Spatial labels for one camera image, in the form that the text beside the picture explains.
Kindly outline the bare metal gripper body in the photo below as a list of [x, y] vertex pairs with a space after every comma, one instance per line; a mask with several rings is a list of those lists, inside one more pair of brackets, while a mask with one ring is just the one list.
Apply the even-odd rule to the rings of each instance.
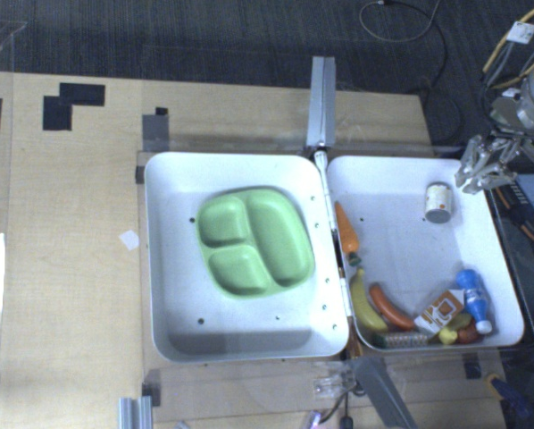
[[534, 98], [499, 97], [492, 105], [498, 128], [509, 132], [519, 151], [534, 163]]

